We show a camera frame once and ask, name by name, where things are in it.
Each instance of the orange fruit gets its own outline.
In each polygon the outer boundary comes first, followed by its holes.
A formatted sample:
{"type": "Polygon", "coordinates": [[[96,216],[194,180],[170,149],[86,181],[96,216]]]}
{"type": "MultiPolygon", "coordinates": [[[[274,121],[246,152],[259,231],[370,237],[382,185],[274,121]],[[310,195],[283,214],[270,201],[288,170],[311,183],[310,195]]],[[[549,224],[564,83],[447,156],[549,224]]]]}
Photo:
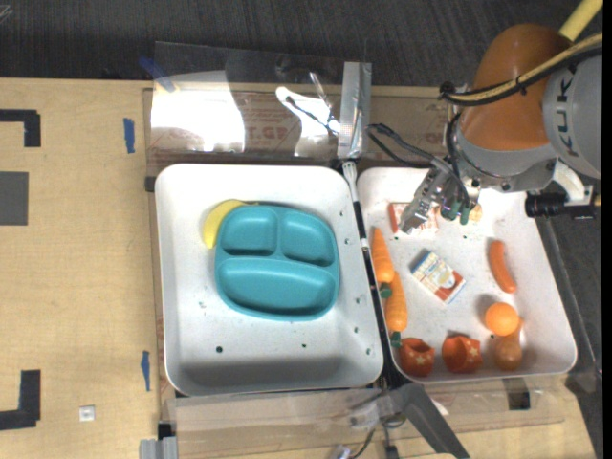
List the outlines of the orange fruit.
{"type": "Polygon", "coordinates": [[[505,302],[492,304],[485,314],[485,324],[499,337],[506,337],[518,327],[520,318],[516,309],[505,302]]]}

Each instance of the teal plate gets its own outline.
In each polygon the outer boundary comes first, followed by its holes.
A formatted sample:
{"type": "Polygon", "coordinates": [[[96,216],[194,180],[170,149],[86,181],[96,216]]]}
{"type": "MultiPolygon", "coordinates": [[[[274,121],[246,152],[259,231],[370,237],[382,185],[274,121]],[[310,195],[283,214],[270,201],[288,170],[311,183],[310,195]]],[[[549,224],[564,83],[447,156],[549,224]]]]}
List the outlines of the teal plate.
{"type": "Polygon", "coordinates": [[[281,206],[243,206],[223,220],[214,267],[219,296],[253,317],[310,320],[338,297],[336,238],[313,214],[281,206]]]}

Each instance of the wooden table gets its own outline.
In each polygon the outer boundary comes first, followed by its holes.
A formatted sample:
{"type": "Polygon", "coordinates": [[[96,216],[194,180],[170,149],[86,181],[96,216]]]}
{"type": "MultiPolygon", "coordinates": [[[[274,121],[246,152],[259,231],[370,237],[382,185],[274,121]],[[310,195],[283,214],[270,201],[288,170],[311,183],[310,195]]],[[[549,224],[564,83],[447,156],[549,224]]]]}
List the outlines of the wooden table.
{"type": "MultiPolygon", "coordinates": [[[[1,457],[138,457],[157,435],[159,380],[149,206],[143,189],[147,81],[0,78],[0,109],[35,109],[41,147],[0,122],[0,171],[29,172],[27,226],[0,226],[0,410],[22,370],[41,371],[36,427],[0,431],[1,457]],[[124,119],[135,125],[134,152],[124,119]],[[150,356],[150,390],[141,362],[150,356]],[[94,405],[94,421],[79,408],[94,405]]],[[[374,89],[382,114],[402,89],[374,89]]],[[[377,113],[373,104],[373,119],[377,113]]],[[[460,433],[473,457],[593,457],[576,399],[561,423],[460,433]]],[[[403,457],[428,455],[421,438],[403,457]]],[[[328,448],[257,455],[326,457],[328,448]]],[[[364,458],[383,457],[380,445],[364,458]]]]}

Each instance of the black corner marker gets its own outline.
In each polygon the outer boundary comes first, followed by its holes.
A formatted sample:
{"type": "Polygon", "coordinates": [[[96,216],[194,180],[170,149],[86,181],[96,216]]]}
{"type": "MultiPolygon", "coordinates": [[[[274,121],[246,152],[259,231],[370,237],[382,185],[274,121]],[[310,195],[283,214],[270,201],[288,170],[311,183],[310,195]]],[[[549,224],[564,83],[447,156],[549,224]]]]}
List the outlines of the black corner marker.
{"type": "Polygon", "coordinates": [[[40,420],[40,370],[21,371],[19,407],[0,411],[0,430],[36,426],[40,420]]]}
{"type": "Polygon", "coordinates": [[[0,109],[0,122],[23,122],[23,145],[40,147],[40,114],[31,109],[0,109]]]}

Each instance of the small box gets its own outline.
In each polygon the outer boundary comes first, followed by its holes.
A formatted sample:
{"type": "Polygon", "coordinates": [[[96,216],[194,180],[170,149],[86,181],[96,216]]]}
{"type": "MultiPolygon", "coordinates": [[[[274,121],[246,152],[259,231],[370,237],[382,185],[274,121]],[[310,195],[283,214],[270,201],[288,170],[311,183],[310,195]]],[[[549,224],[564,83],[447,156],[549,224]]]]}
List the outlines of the small box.
{"type": "Polygon", "coordinates": [[[423,257],[412,270],[412,275],[446,304],[466,285],[466,279],[433,251],[423,257]]]}

